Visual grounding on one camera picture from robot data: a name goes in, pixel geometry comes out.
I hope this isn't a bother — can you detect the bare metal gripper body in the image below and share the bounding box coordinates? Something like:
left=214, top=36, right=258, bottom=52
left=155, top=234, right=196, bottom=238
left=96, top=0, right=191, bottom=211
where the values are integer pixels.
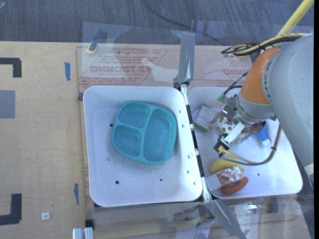
left=220, top=97, right=266, bottom=135

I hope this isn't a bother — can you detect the white can with red print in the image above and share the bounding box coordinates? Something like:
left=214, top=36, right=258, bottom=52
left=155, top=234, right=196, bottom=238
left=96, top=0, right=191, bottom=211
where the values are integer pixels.
left=217, top=116, right=236, bottom=134

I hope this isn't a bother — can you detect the thin black and white rod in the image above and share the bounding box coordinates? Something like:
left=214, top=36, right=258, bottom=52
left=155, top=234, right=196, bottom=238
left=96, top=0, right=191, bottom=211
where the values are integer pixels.
left=179, top=83, right=212, bottom=203

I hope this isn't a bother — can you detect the blue bottle with white cap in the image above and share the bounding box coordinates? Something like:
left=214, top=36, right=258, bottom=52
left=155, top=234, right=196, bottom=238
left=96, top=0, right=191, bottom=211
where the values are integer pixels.
left=255, top=122, right=273, bottom=147

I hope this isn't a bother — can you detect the yellow banana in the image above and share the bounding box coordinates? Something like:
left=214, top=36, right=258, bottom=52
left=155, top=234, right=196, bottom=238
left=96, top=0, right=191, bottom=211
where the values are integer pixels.
left=209, top=158, right=246, bottom=174

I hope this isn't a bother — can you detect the white carton with orange print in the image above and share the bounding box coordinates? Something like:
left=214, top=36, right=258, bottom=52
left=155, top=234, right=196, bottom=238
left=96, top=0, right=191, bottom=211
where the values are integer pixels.
left=205, top=165, right=245, bottom=192

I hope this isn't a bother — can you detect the orange sausage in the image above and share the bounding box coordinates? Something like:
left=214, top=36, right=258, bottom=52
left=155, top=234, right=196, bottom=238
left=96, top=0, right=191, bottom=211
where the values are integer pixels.
left=220, top=176, right=249, bottom=195

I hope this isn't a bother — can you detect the white plastic tray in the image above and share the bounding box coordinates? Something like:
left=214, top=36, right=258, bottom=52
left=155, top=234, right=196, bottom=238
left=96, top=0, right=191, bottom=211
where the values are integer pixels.
left=187, top=86, right=304, bottom=200
left=82, top=85, right=203, bottom=208

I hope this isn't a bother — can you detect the green divided plate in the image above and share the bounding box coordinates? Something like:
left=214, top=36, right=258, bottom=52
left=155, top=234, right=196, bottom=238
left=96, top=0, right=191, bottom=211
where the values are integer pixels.
left=112, top=101, right=178, bottom=165

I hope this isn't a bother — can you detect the brown cardboard board, red print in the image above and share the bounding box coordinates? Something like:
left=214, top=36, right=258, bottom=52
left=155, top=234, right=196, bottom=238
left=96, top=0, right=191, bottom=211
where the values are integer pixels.
left=76, top=45, right=304, bottom=230

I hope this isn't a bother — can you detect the black cylinder on white bracket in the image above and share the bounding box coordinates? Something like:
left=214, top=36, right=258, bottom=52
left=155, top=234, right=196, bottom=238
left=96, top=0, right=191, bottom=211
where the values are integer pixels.
left=213, top=122, right=246, bottom=154

